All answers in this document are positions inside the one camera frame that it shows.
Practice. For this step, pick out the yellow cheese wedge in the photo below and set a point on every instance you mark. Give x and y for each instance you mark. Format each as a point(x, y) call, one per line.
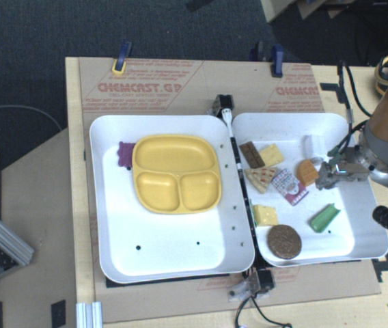
point(271, 155)

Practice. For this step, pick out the brown cardboard board red print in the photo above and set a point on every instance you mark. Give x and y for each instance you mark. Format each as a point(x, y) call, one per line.
point(180, 84)

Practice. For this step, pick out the yellow divided plate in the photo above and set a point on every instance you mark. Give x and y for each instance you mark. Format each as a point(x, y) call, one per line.
point(175, 173)

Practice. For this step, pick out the green celery stick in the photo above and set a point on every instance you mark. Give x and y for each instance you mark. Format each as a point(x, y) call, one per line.
point(323, 219)

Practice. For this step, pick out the pizza slice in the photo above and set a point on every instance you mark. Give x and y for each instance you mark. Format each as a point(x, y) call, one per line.
point(260, 179)

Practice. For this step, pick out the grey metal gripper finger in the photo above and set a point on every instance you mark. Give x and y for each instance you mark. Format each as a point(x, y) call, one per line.
point(324, 173)
point(332, 182)

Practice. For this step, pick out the yellow cheese block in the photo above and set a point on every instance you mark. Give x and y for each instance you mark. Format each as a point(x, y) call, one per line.
point(265, 215)

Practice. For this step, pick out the thin black and white rod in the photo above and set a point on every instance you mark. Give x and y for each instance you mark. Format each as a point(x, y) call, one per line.
point(235, 149)

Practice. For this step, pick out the orange bread slice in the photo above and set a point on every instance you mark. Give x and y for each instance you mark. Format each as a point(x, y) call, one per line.
point(306, 173)

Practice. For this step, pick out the brown round biscuit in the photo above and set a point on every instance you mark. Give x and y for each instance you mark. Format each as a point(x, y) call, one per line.
point(284, 242)

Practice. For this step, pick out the clear plastic bottle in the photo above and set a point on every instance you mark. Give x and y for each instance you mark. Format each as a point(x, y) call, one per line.
point(314, 145)

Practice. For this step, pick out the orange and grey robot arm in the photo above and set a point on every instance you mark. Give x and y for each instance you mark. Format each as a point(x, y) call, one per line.
point(387, 115)

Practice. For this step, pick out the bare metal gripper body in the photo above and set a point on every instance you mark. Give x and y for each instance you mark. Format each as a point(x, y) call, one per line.
point(354, 171)

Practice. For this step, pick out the white plastic tray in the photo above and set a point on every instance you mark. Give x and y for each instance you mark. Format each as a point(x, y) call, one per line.
point(351, 224)
point(166, 244)

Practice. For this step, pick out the purple grapes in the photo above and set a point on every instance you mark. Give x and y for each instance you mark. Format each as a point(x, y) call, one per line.
point(124, 154)

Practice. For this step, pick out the pink and white packet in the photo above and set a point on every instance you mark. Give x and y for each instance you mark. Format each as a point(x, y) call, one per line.
point(289, 186)

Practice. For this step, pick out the brown chocolate bar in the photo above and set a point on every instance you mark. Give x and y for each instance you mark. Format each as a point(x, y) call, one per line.
point(252, 154)

